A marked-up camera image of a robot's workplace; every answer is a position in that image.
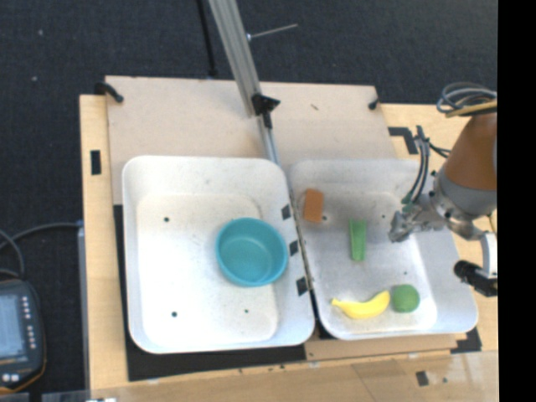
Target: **brown cylinder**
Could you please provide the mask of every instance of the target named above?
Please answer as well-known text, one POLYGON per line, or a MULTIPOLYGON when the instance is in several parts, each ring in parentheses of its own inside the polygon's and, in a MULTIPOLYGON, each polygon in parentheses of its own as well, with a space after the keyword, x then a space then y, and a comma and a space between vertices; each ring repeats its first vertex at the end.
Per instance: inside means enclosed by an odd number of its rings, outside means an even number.
POLYGON ((497 113, 473 116, 445 162, 445 175, 465 188, 497 190, 496 139, 497 113))

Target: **green round object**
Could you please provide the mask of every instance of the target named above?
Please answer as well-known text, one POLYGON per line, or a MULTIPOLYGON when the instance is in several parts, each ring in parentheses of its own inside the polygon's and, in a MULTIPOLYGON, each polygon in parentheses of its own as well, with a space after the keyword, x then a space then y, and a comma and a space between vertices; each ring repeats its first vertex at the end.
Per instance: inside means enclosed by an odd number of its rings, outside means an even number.
POLYGON ((396 312, 413 312, 420 304, 419 292, 412 285, 396 286, 392 300, 396 312))

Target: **bowl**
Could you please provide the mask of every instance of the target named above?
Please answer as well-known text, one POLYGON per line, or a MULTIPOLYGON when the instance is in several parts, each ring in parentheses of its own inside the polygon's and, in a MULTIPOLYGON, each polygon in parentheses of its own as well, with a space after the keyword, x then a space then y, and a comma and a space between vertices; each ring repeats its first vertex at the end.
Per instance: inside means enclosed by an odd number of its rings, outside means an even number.
POLYGON ((227 279, 239 286, 263 286, 276 281, 288 264, 283 237, 265 221, 234 219, 218 233, 216 257, 227 279))

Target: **digital display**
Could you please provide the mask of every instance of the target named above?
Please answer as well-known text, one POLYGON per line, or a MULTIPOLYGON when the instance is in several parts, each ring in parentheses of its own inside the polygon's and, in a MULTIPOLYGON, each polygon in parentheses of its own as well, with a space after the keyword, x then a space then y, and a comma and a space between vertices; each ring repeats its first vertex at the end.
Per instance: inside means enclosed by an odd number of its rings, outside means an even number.
POLYGON ((11 358, 24 353, 18 304, 17 295, 0 296, 0 358, 11 358))

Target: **white tray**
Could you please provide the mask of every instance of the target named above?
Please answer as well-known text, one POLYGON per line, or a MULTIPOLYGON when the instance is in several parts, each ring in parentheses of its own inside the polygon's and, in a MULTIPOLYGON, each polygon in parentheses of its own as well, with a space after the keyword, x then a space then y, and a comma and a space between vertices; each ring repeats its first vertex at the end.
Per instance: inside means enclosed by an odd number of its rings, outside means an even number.
POLYGON ((244 288, 228 282, 215 257, 219 229, 254 217, 290 245, 298 239, 282 170, 252 158, 135 157, 123 169, 129 328, 150 353, 297 345, 312 334, 311 299, 298 250, 283 277, 244 288))
POLYGON ((290 170, 320 320, 336 338, 467 332, 477 323, 472 289, 453 272, 459 258, 448 229, 413 234, 402 243, 388 238, 394 211, 401 208, 417 170, 416 162, 399 159, 304 161, 290 170), (302 219, 308 188, 324 193, 319 224, 302 219), (361 262, 352 260, 350 219, 367 222, 361 262), (333 298, 364 302, 405 283, 420 293, 420 306, 412 313, 389 306, 377 317, 354 320, 330 304, 333 298))

